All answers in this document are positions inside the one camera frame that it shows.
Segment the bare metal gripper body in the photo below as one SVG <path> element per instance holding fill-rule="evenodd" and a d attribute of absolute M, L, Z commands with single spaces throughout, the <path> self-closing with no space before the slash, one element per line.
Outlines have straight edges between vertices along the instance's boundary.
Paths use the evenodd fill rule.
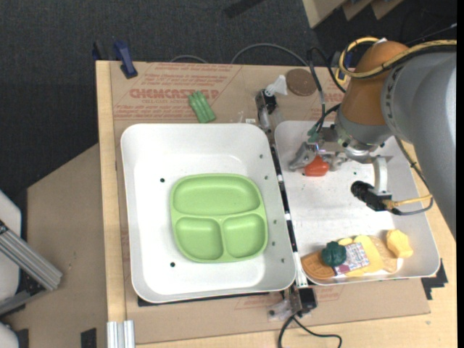
<path fill-rule="evenodd" d="M 343 128 L 337 125 L 323 127 L 318 136 L 318 155 L 324 161 L 332 154 L 345 157 L 345 162 L 355 161 L 362 164 L 371 163 L 371 154 L 377 150 L 378 145 L 366 144 L 351 137 Z"/>

